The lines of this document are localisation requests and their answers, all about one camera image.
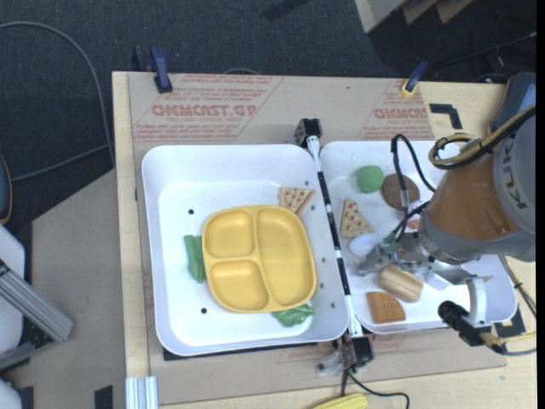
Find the yellow plate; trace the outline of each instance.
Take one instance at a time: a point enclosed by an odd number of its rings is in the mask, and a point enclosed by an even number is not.
[[[206,279],[235,312],[296,308],[313,295],[316,269],[301,219],[282,206],[221,210],[203,228]]]

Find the blue clamp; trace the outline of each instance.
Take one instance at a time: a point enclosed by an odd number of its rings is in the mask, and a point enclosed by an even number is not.
[[[152,69],[157,73],[157,76],[153,79],[157,85],[159,93],[171,92],[172,83],[167,73],[167,58],[164,52],[159,47],[153,47],[150,52],[150,60],[152,62]]]
[[[410,74],[409,78],[404,81],[403,86],[401,86],[401,94],[405,98],[411,98],[416,92],[416,84],[427,70],[427,62],[421,60],[420,63],[416,66],[413,72]]]

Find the table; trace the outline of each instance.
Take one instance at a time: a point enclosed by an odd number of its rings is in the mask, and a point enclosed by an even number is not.
[[[123,324],[125,340],[125,365],[127,377],[144,378],[151,374],[149,341],[146,328],[144,282],[142,277],[141,237],[138,206],[135,200],[136,176],[133,153],[131,102],[127,72],[112,74],[115,139],[118,176],[118,207],[121,270],[123,279]],[[283,78],[297,85],[298,93],[313,90],[327,84],[330,92],[338,89],[357,88],[357,79],[346,78]],[[367,84],[373,80],[366,79]],[[376,84],[384,81],[376,79]],[[493,117],[504,93],[503,85],[419,83],[423,104],[426,105],[434,135],[452,132],[450,120],[432,114],[430,103],[450,104],[456,108],[467,132],[482,135],[487,120]],[[535,292],[535,264],[513,263],[518,276],[525,282],[530,293]],[[534,323],[524,306],[525,322],[532,330]],[[535,341],[518,343],[517,349],[527,349]],[[414,407],[533,407],[536,406],[536,355],[507,359],[505,366],[492,370],[474,370],[446,373],[428,377],[400,378],[373,382],[370,387],[379,392],[403,391],[409,394]],[[355,385],[350,392],[359,389]],[[271,392],[261,395],[236,396],[221,400],[222,407],[311,407],[322,400],[339,395],[340,386],[319,386],[312,389],[288,392]],[[179,401],[163,405],[170,409],[182,407],[217,407],[217,400]],[[370,407],[401,407],[401,399],[370,397]]]

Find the dark floor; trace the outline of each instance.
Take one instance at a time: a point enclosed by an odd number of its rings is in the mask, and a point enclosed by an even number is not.
[[[476,0],[443,24],[430,9],[408,26],[401,12],[371,34],[354,0],[0,0],[0,25],[31,21],[71,37],[87,54],[112,129],[111,73],[132,49],[160,46],[172,72],[246,67],[272,75],[407,77],[419,60],[494,48],[536,30],[536,0]],[[536,70],[536,39],[429,68],[424,80],[493,81]],[[0,149],[12,177],[106,143],[92,74],[76,48],[35,26],[0,30]],[[14,182],[8,228],[17,231],[111,169],[107,150]]]

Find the green round toy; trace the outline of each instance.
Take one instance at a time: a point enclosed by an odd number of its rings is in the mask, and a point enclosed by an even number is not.
[[[356,171],[356,181],[362,193],[374,193],[381,189],[384,173],[378,165],[366,165]]]

